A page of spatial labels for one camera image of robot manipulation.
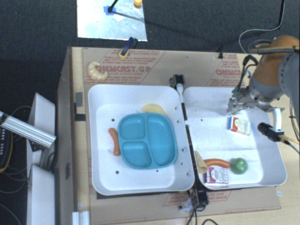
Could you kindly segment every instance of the blue plate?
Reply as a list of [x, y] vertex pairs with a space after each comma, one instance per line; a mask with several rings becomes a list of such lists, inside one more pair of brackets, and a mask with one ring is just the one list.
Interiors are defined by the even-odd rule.
[[158, 113], [136, 113], [123, 117], [118, 125], [120, 151], [133, 168], [167, 167], [177, 158], [177, 144], [171, 122]]

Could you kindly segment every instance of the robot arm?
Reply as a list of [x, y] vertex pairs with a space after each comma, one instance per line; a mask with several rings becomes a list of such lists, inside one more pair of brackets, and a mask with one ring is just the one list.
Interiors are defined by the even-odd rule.
[[[292, 47], [298, 52], [282, 52]], [[265, 49], [270, 53], [262, 56], [249, 85], [239, 89], [228, 103], [228, 114], [235, 114], [247, 107], [257, 106], [266, 112], [275, 99], [286, 94], [291, 100], [299, 125], [299, 40], [291, 36], [281, 36], [273, 40]]]

